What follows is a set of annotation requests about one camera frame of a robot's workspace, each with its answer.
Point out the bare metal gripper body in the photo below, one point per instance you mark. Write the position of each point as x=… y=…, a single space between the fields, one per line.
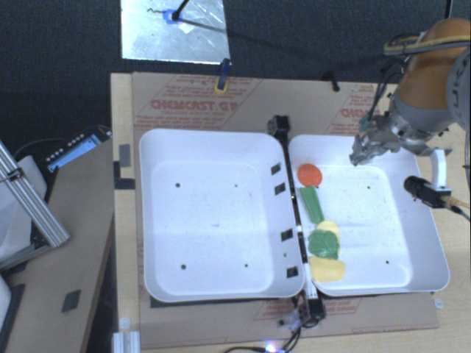
x=386 y=138

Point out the green toy broccoli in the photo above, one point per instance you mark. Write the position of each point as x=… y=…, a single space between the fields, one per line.
x=323 y=245

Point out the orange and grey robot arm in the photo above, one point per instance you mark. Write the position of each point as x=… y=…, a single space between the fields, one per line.
x=423 y=79

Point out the black cylinder on white bracket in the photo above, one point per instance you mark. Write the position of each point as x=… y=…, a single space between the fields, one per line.
x=423 y=191

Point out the white plastic tray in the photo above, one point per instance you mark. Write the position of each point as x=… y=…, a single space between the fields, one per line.
x=213 y=215
x=371 y=226

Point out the thin black and white rod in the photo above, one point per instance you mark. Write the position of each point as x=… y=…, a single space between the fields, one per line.
x=294 y=200

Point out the small yellow toy food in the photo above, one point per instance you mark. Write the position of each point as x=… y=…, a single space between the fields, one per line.
x=329 y=227

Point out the brown cardboard board red print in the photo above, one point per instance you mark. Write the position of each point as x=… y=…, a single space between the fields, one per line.
x=206 y=101

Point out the green toy cucumber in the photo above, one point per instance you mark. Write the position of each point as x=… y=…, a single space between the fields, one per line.
x=312 y=204

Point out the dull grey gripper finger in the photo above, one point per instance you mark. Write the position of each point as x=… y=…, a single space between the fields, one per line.
x=356 y=156
x=371 y=154

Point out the orange round toy food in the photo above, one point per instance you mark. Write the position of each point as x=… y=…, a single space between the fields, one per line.
x=310 y=174

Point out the yellow toy bread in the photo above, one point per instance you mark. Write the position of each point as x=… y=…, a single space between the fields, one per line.
x=327 y=270

